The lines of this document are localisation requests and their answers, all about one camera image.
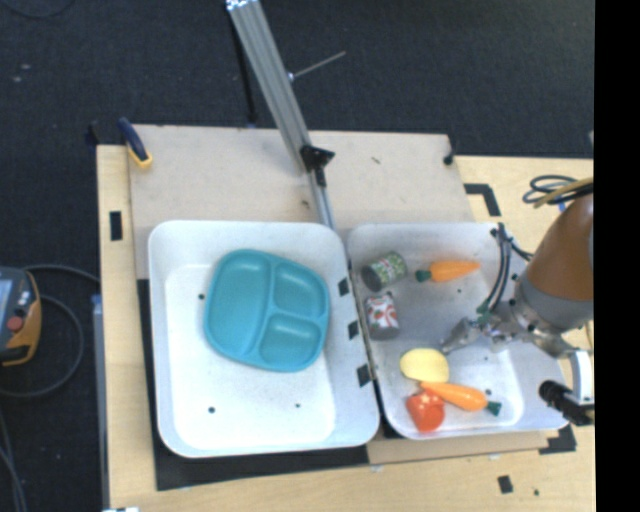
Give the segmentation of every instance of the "metal pole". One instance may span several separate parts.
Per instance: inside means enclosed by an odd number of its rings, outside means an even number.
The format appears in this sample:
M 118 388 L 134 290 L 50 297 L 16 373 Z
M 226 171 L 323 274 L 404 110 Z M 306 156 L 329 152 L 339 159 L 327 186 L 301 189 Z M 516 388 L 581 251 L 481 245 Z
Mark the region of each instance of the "metal pole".
M 289 155 L 299 172 L 306 173 L 308 169 L 302 159 L 301 150 L 311 146 L 311 139 L 262 5 L 259 0 L 227 0 L 227 11 L 236 27 Z M 331 229 L 335 229 L 326 188 L 318 185 L 312 173 L 309 174 L 309 184 L 320 220 Z

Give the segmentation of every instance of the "orange carrot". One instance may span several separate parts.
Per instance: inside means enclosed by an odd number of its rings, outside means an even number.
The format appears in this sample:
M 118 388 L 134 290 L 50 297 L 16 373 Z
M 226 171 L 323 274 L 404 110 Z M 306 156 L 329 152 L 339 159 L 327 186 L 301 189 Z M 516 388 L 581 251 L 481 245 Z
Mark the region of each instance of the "orange carrot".
M 479 411 L 489 405 L 482 391 L 468 386 L 447 382 L 421 382 L 420 387 L 432 391 L 446 402 L 466 411 Z
M 429 270 L 418 270 L 416 279 L 420 282 L 431 279 L 436 282 L 451 281 L 465 276 L 480 268 L 477 261 L 443 260 L 436 261 L 429 266 Z

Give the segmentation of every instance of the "black clamp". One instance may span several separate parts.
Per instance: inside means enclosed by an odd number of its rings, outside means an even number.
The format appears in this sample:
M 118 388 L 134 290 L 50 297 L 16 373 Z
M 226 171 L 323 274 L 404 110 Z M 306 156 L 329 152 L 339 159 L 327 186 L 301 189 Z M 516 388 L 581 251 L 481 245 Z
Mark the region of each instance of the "black clamp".
M 324 168 L 335 155 L 332 151 L 315 148 L 313 146 L 303 146 L 300 150 L 300 156 L 302 156 L 302 161 L 307 168 L 307 172 L 315 173 L 316 183 L 319 187 L 327 186 Z

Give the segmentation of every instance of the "black floor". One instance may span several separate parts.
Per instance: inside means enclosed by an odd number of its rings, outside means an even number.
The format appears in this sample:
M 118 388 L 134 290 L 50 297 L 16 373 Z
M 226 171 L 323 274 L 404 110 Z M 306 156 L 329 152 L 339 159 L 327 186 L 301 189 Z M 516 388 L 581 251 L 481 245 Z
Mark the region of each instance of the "black floor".
M 468 155 L 591 158 L 595 0 L 263 0 L 313 130 L 446 133 Z M 255 88 L 258 126 L 273 122 Z M 0 266 L 99 274 L 95 160 L 138 123 L 245 126 L 228 19 L 211 0 L 0 1 Z M 101 509 L 89 281 L 37 272 L 80 318 L 86 352 L 37 400 L 0 397 L 29 510 Z M 51 304 L 36 358 L 3 389 L 62 376 L 77 350 Z M 0 463 L 0 511 L 13 510 Z

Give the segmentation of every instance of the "handheld device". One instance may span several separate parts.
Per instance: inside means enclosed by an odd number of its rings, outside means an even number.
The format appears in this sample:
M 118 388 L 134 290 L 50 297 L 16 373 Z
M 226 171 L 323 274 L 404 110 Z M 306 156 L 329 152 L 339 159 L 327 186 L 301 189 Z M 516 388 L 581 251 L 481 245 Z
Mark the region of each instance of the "handheld device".
M 0 266 L 0 364 L 29 361 L 38 347 L 41 326 L 40 294 L 33 276 Z

